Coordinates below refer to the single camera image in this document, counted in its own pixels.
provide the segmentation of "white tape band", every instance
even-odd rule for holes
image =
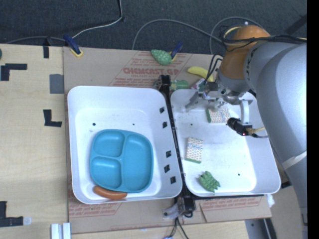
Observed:
[[[304,151],[304,152],[301,153],[300,155],[291,157],[291,158],[289,158],[288,160],[286,160],[286,161],[283,163],[283,168],[284,168],[285,170],[287,170],[289,167],[291,167],[291,166],[297,164],[299,161],[303,160],[305,157],[307,157],[307,151]]]

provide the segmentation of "blue plate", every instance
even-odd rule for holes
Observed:
[[[90,173],[102,188],[138,193],[153,176],[153,148],[143,135],[119,129],[98,132],[92,142]]]

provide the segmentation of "blue clamp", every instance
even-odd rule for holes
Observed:
[[[80,50],[79,46],[76,44],[76,42],[74,41],[74,39],[67,35],[64,34],[63,35],[63,39],[67,42],[67,44],[71,47],[71,52],[77,56],[77,57],[81,57],[83,55],[83,51]]]
[[[170,53],[172,60],[175,58],[176,54],[182,50],[182,48],[183,48],[183,43],[179,42],[174,48],[174,50]]]

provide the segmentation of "brown toy sausage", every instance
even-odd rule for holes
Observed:
[[[105,197],[105,198],[109,198],[113,200],[125,198],[128,195],[128,193],[126,192],[107,190],[99,186],[94,186],[93,191],[94,193],[98,194],[101,197]]]

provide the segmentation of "white tray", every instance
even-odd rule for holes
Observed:
[[[114,202],[93,192],[95,184],[89,171],[93,137],[104,129],[142,134],[151,142],[154,152],[150,186],[116,202],[173,198],[181,192],[175,145],[165,99],[160,92],[145,88],[75,87],[68,94],[68,116],[72,187],[79,201],[85,204]]]
[[[185,105],[195,90],[177,90],[171,96],[177,141],[182,158],[183,171],[188,189],[200,197],[256,195],[275,193],[281,181],[268,138],[240,136],[226,123],[208,123],[205,109],[207,101],[201,101],[186,112]],[[250,122],[253,128],[263,127],[257,101],[246,93],[243,99],[250,104]],[[231,117],[240,118],[240,106],[227,104]],[[194,137],[204,141],[200,164],[184,160],[187,139]],[[221,187],[215,194],[205,190],[198,178],[209,171]]]

